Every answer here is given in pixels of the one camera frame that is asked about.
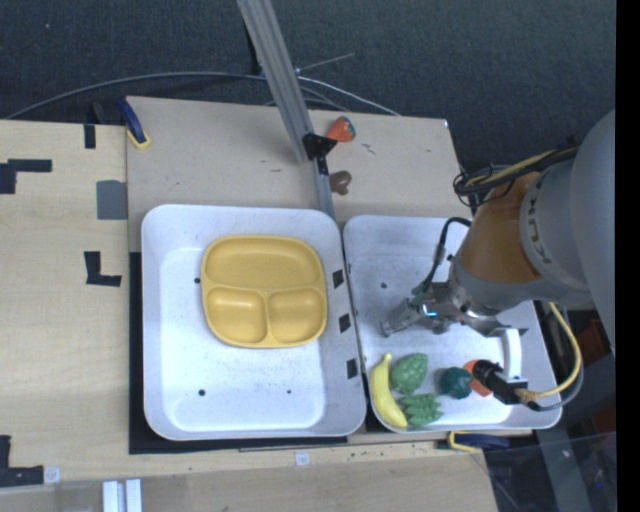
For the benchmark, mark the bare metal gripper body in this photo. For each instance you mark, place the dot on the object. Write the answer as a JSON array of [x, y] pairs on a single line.
[[447, 307]]

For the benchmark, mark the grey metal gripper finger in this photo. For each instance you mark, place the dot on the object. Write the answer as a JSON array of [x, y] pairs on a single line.
[[411, 309], [392, 325]]

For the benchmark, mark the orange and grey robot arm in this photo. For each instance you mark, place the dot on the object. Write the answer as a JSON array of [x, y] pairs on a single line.
[[545, 235]]

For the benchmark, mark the light green artichoke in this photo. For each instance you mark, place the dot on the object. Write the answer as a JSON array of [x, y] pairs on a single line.
[[409, 374]]

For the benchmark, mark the white plastic tray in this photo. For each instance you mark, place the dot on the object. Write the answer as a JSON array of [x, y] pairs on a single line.
[[240, 390], [390, 260]]

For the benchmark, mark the orange carrot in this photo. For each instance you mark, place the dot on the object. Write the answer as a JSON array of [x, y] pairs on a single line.
[[470, 367]]

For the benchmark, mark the yellow banana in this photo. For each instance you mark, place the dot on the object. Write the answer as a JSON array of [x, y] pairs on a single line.
[[384, 395]]

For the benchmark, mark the dark green broccoli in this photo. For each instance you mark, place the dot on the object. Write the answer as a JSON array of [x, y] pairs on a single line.
[[455, 384]]

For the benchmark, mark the green grapes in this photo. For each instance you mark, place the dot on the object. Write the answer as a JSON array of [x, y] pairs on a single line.
[[422, 410]]

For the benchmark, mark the yellow divided plate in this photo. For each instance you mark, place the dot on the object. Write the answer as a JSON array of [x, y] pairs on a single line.
[[262, 290]]

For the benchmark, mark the brown rounded toy food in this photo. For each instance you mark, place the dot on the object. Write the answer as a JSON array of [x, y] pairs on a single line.
[[340, 182]]

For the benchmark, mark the orange strawberry with green top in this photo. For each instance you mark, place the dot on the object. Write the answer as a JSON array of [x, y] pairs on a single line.
[[339, 130]]

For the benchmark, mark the pale wood board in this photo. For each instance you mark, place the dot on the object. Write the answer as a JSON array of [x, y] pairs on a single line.
[[225, 165]]

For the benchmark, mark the black cylinder on white bracket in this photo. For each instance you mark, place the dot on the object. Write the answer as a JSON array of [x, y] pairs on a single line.
[[511, 350]]

